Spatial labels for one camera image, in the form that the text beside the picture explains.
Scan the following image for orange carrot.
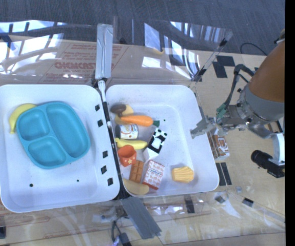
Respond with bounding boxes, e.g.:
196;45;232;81
120;114;161;128

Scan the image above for black cylinder on white bracket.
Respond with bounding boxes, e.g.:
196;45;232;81
250;133;286;179

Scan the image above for orange cup with yellow star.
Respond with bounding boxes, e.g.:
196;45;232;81
117;145;137;168

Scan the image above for small white and orange can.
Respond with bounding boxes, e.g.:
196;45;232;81
114;124;140;140

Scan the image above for yellow banana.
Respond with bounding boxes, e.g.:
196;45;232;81
114;137;148;151
8;103;37;135

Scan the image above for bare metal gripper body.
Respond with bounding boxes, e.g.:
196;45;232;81
215;103;256;132

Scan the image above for brown and tan mushroom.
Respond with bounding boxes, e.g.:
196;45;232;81
110;104;134;118

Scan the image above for blue divided plate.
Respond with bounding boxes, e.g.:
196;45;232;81
15;100;91;170

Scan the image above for black and white milk carton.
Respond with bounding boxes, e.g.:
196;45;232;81
142;128;168;161

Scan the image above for yellow ridged chip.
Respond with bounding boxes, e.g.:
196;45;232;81
171;166;195;184

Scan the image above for brown chocolate bar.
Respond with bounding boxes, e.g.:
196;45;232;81
129;159;145;184

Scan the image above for white plastic tray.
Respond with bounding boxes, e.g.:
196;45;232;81
0;84;121;213
105;84;220;198

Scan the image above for orange and white carton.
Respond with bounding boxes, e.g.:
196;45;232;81
208;134;231;161
142;159;166;191

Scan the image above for brown cardboard board red print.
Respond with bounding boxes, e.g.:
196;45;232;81
0;38;286;246

